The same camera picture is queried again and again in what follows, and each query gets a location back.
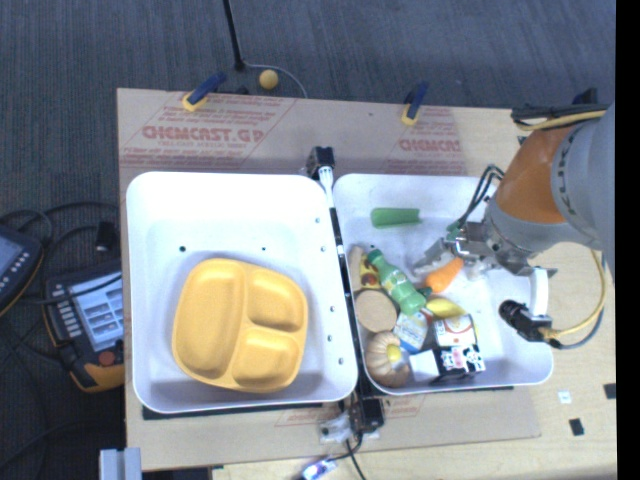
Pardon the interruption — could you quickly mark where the green toy vegetable stick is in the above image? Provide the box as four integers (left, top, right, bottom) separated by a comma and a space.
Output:
369, 206, 423, 230

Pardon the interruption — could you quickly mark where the black cylinder on white bracket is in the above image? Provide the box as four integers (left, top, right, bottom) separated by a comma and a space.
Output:
498, 266, 554, 343

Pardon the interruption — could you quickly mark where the yellow pizza slice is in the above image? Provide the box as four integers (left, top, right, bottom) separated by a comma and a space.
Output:
347, 245, 382, 292

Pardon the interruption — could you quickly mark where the white plastic tray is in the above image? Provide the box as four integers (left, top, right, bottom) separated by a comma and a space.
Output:
124, 170, 360, 415
331, 172, 555, 397

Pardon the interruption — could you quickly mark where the blue and white carton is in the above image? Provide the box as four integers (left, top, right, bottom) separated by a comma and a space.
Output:
392, 309, 434, 355

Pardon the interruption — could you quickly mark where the black block with thin wires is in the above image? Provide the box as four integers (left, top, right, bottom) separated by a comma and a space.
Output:
347, 396, 387, 435
305, 145, 337, 180

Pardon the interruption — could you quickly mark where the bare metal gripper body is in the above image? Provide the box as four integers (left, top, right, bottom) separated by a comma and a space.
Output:
446, 220, 559, 277

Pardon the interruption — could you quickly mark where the round brown biscuit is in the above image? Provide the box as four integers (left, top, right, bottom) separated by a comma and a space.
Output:
353, 289, 400, 334

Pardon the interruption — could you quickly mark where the yellow lemon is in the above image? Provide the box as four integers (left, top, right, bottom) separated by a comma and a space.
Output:
424, 296, 468, 320

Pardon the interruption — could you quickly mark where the orange carrot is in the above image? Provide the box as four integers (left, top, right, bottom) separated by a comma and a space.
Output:
424, 256, 466, 295

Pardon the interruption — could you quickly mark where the green plastic bottle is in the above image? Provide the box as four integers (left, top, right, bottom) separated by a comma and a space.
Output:
366, 248, 429, 317

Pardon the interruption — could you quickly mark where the tan bread roll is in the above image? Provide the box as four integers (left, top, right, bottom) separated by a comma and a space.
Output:
364, 330, 413, 390

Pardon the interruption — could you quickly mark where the thin black and white rod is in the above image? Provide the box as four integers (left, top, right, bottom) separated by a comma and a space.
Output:
318, 166, 374, 400

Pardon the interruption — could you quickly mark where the white cow print carton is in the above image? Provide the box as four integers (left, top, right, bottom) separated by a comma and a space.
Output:
408, 345, 487, 385

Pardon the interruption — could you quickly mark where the white and orange carton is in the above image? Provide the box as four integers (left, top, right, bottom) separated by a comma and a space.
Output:
431, 313, 478, 351

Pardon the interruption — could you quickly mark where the yellow divided plate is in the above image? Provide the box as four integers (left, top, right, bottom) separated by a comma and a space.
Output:
170, 257, 310, 395

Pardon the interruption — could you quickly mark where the brown cardboard board red print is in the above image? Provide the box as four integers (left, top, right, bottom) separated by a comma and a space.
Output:
115, 87, 544, 472

